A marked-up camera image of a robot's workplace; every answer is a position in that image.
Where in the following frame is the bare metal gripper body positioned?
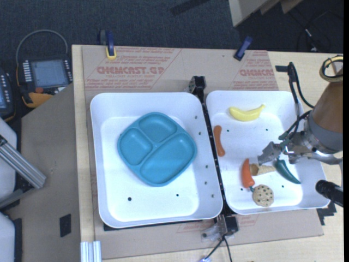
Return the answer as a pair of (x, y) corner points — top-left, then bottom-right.
(273, 131), (320, 164)

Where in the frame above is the beige waffle cone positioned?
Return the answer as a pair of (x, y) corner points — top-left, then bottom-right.
(249, 163), (276, 176)

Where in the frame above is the white plastic tray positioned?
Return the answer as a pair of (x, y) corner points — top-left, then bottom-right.
(89, 92), (224, 229)
(205, 90), (332, 216)

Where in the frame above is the green chili pepper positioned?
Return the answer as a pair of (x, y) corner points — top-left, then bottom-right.
(274, 158), (302, 185)

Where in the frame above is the orange carrot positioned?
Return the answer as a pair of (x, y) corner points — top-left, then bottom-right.
(241, 158), (256, 189)

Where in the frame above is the beige chocolate chip biscuit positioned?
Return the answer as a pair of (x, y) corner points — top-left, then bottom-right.
(252, 184), (274, 207)

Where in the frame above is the yellow banana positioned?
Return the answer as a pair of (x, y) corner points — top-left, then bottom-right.
(228, 104), (266, 122)

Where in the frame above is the orange sausage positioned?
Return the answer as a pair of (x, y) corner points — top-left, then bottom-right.
(213, 125), (226, 157)

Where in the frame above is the thin black rod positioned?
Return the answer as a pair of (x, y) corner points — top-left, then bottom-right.
(200, 91), (229, 217)

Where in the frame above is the blue divided plate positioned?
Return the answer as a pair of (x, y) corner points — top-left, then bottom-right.
(117, 111), (198, 187)

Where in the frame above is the brown cardboard board red print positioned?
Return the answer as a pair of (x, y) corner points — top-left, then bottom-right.
(81, 45), (325, 260)

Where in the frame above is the black cylinder on white bracket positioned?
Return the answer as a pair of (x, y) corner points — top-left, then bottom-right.
(310, 149), (344, 209)

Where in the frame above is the black block with thin wires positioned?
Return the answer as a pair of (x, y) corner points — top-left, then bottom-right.
(215, 215), (240, 236)
(188, 75), (206, 96)

